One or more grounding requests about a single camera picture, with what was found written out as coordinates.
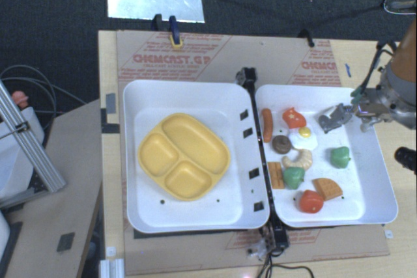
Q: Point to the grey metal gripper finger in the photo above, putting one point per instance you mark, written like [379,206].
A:
[341,111]
[329,123]

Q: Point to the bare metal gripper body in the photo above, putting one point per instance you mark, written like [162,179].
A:
[384,109]

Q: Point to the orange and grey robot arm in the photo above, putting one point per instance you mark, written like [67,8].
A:
[407,55]

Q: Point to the white and yellow fried egg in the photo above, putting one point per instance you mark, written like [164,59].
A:
[304,139]

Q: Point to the green pepper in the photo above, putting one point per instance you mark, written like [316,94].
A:
[293,177]
[340,158]

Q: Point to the beige croissant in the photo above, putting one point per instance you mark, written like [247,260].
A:
[303,159]

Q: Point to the orange sausage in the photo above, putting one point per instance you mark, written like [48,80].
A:
[267,125]

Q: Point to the orange pizza slice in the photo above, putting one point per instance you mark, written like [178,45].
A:
[328,189]

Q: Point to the white plastic tray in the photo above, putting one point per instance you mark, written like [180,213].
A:
[368,179]
[195,218]

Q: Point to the thin black rod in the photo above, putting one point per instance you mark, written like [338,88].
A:
[260,143]

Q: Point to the orange rectangular biscuit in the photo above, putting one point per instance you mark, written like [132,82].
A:
[276,175]

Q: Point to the brown cardboard board red print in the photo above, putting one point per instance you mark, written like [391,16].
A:
[208,58]

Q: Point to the yellow divided plate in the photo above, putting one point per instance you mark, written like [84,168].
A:
[184,156]

